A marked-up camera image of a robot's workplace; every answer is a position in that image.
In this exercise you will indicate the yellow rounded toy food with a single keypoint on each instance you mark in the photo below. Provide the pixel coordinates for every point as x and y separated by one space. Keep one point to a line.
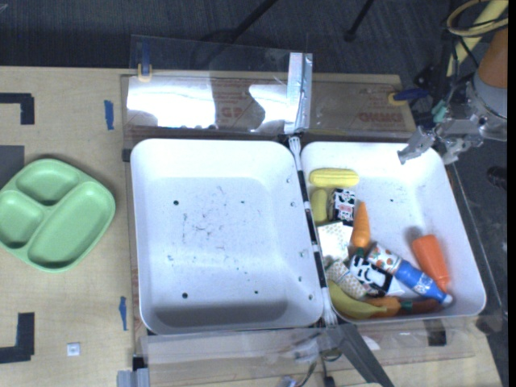
319 206

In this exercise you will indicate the dark orange carrot green top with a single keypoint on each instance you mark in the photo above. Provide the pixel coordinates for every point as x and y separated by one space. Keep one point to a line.
425 306

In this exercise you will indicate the small white square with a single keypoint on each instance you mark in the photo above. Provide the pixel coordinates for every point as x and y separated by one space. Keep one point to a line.
73 348

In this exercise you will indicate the thin black and white rod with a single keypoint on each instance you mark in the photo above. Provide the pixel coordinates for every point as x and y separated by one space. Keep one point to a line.
310 216

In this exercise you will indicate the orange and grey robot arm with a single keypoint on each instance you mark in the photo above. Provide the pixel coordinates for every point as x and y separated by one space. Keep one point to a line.
496 63

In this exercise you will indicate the orange toy food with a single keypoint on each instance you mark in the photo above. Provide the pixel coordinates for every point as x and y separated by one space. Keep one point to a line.
389 305

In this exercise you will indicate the green divided plate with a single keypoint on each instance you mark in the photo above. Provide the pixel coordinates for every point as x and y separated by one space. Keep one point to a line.
56 216

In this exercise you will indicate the yellow corn cob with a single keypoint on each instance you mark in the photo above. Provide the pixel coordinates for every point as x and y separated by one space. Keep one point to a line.
334 177

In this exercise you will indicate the beige patterned can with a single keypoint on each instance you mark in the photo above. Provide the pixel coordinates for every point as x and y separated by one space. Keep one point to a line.
346 280

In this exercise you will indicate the blue bottle with white label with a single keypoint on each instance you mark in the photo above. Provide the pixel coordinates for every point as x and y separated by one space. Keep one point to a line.
411 274

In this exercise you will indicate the yellow banana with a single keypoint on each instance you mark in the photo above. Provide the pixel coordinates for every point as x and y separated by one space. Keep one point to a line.
350 306

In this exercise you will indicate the orange bottle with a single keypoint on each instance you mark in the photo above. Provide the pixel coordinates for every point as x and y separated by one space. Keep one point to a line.
431 260

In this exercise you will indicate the white plastic tray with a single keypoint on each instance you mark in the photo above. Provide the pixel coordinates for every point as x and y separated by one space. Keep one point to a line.
225 236
403 216

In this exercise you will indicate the black and white cow carton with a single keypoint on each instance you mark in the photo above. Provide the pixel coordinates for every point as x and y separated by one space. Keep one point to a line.
342 207

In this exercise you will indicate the white patterned packet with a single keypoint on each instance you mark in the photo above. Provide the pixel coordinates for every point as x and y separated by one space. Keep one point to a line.
332 240

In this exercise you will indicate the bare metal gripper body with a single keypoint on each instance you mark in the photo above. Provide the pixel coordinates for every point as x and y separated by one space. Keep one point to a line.
463 129

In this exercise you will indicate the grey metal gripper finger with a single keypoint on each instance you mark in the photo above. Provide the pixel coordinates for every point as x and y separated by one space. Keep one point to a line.
417 143
455 151

